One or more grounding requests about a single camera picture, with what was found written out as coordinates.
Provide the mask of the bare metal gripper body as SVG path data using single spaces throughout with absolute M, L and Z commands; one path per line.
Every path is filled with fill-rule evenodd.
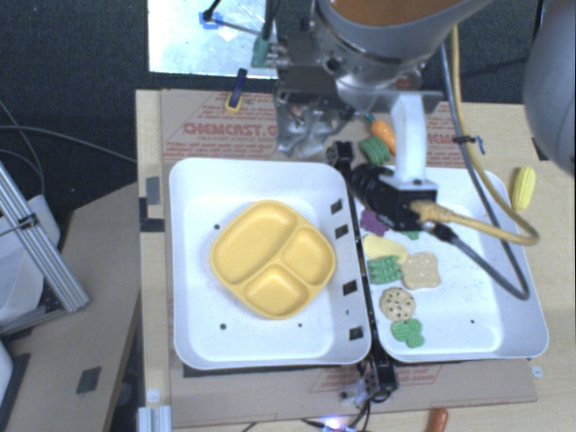
M 384 107 L 421 87 L 420 59 L 384 58 L 317 25 L 278 47 L 275 100 L 297 107 Z

